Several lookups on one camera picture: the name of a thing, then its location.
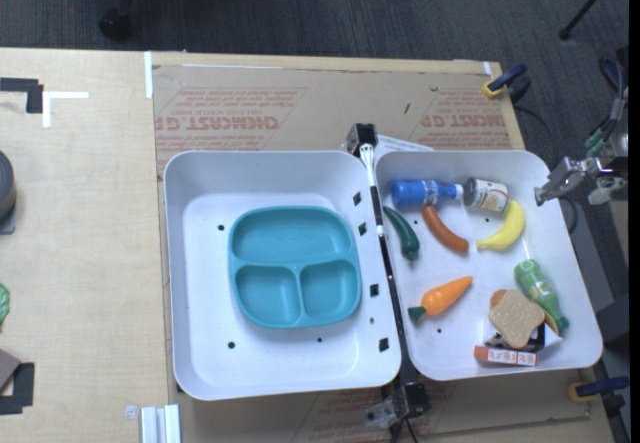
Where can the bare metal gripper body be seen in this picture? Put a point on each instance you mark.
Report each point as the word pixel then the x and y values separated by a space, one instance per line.
pixel 617 163

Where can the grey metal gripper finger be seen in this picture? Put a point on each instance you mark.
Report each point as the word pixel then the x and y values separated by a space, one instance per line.
pixel 562 173
pixel 605 188

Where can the yellow banana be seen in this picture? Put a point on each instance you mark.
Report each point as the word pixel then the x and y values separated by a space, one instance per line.
pixel 510 231

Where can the small white can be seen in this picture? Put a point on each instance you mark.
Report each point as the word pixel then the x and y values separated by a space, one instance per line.
pixel 487 195

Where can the white plastic tray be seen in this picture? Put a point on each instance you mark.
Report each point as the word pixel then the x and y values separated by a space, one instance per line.
pixel 200 371
pixel 500 271

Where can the green bottle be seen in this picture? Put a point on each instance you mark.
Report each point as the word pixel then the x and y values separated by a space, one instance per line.
pixel 537 288

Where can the orange sausage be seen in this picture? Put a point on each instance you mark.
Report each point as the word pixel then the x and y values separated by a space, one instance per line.
pixel 442 230

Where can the brown biscuit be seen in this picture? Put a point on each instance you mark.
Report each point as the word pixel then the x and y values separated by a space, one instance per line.
pixel 497 298

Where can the blue bottle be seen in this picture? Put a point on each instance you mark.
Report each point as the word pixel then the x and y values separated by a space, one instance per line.
pixel 415 193

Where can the yellow and white wedge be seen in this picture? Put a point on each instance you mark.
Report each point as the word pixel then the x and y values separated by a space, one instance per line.
pixel 552 328

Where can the tan bread slice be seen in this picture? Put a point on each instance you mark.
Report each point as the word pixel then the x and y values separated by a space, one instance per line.
pixel 517 318

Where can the black packet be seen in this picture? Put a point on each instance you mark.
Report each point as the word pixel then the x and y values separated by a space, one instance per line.
pixel 537 338

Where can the green chili pepper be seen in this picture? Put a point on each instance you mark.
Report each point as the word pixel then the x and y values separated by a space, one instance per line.
pixel 405 233

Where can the orange carrot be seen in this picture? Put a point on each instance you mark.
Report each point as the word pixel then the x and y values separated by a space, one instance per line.
pixel 445 298

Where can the orange carton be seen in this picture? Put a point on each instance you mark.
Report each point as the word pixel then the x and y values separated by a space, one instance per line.
pixel 505 356

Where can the thin black and white rod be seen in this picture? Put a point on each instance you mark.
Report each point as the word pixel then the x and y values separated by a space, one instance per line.
pixel 391 281

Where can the brown cardboard board red print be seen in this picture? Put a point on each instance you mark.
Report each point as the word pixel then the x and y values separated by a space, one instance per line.
pixel 300 96

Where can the blue divided plate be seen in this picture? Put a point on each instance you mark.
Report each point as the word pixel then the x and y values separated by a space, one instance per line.
pixel 290 236

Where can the grey tape roll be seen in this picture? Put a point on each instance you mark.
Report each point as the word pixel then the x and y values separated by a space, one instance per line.
pixel 6 191

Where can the green toy vegetable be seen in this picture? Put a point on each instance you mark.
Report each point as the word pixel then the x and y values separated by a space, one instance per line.
pixel 4 306

